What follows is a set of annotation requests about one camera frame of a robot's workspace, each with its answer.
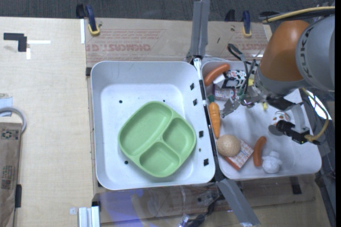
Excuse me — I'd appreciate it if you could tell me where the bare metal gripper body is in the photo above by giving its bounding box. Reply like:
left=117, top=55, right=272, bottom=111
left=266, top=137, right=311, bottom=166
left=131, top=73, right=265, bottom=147
left=239, top=83, right=267, bottom=110

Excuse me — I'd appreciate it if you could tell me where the pink and white small can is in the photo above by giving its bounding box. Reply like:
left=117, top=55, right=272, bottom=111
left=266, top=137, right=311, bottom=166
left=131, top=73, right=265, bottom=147
left=213, top=87, right=238, bottom=101

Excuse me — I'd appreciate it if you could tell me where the orange carrot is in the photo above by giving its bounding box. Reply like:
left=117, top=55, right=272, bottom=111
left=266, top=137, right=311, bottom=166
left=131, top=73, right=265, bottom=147
left=207, top=95, right=222, bottom=140

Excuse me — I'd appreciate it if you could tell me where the white plastic tray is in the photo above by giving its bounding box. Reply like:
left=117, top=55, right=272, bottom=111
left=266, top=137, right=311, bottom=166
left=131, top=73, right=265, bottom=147
left=200, top=60, right=323, bottom=181
left=90, top=60, right=216, bottom=191

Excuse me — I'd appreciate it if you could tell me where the black and white cow carton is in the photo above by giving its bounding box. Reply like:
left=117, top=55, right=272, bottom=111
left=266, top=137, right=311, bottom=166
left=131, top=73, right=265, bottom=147
left=213, top=69, right=247, bottom=91

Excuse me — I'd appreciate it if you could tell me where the white bottle with orange print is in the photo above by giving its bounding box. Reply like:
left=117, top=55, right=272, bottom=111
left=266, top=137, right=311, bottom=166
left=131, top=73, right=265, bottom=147
left=272, top=110, right=292, bottom=126

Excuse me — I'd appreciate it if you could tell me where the tan round bread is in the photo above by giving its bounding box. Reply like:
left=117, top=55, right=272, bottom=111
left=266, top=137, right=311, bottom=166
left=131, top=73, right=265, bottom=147
left=216, top=134, right=242, bottom=158

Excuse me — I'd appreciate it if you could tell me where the orange sausage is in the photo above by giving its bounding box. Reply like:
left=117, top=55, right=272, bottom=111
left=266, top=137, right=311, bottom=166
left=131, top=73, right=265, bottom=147
left=204, top=63, right=231, bottom=87
left=252, top=136, right=267, bottom=168

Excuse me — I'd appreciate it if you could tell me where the orange and white packet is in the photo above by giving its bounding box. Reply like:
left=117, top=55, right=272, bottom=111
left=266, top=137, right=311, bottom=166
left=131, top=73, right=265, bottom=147
left=224, top=139, right=255, bottom=171

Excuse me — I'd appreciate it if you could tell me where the white cauliflower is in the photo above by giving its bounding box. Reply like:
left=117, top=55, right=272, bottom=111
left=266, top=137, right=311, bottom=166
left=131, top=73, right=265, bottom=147
left=261, top=150, right=283, bottom=174

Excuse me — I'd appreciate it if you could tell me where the green divided plate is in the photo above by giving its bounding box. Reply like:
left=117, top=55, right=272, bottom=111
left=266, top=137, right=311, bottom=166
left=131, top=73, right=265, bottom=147
left=117, top=101, right=198, bottom=179

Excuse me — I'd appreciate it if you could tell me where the brown cardboard board red print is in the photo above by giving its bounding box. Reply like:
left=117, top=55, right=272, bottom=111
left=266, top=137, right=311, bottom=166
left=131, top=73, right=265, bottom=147
left=84, top=17, right=323, bottom=224

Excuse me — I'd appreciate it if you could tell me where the brown paper bag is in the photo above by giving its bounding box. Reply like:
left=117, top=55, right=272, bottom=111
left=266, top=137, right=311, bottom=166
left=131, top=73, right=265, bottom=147
left=0, top=121, right=23, bottom=227

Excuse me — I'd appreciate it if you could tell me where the black cylinder on white bracket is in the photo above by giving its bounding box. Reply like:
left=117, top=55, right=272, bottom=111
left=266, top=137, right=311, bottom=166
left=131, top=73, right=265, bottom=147
left=275, top=102, right=311, bottom=145

